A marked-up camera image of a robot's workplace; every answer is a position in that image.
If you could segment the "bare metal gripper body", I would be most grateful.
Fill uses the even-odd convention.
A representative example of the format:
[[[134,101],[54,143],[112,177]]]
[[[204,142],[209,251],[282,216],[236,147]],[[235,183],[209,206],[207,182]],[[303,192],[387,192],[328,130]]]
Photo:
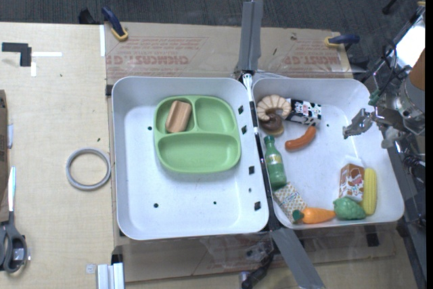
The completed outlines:
[[[425,99],[422,96],[412,98],[406,93],[372,95],[371,105],[378,109],[382,123],[399,131],[425,135]]]

